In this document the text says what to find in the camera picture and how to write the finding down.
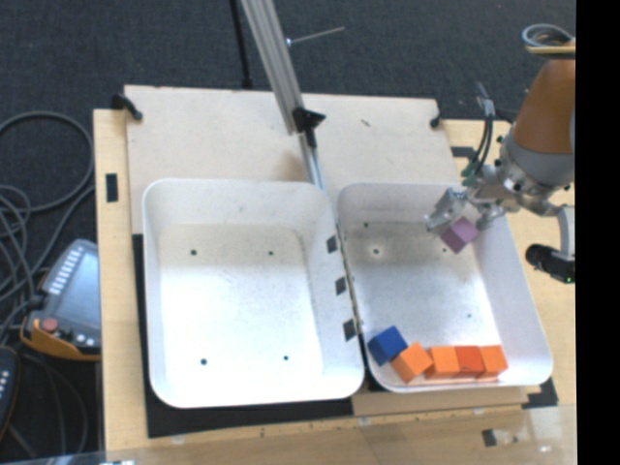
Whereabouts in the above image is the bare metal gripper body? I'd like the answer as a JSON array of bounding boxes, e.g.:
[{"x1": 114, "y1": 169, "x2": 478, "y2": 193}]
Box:
[{"x1": 463, "y1": 162, "x2": 554, "y2": 213}]

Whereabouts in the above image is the purple cube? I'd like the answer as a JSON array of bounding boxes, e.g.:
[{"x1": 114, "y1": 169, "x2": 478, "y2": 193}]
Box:
[{"x1": 440, "y1": 217, "x2": 481, "y2": 255}]

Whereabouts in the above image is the white plastic tray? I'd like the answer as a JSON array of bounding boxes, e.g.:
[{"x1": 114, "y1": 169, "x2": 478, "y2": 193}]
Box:
[
  {"x1": 334, "y1": 182, "x2": 555, "y2": 394},
  {"x1": 141, "y1": 177, "x2": 366, "y2": 410}
]

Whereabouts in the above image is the orange cube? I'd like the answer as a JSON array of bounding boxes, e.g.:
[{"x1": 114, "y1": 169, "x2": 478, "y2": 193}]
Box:
[
  {"x1": 454, "y1": 345, "x2": 486, "y2": 378},
  {"x1": 479, "y1": 344, "x2": 510, "y2": 377},
  {"x1": 390, "y1": 341, "x2": 435, "y2": 385},
  {"x1": 424, "y1": 346, "x2": 461, "y2": 380}
]

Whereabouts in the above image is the blue cube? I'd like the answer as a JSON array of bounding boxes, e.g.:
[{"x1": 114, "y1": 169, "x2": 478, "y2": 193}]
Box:
[{"x1": 366, "y1": 325, "x2": 409, "y2": 367}]

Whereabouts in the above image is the pale wood board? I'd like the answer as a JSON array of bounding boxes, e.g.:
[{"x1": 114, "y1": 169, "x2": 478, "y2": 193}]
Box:
[{"x1": 123, "y1": 84, "x2": 530, "y2": 417}]

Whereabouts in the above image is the black cylinder on white bracket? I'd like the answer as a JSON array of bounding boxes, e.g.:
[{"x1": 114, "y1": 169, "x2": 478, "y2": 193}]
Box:
[{"x1": 525, "y1": 201, "x2": 576, "y2": 286}]

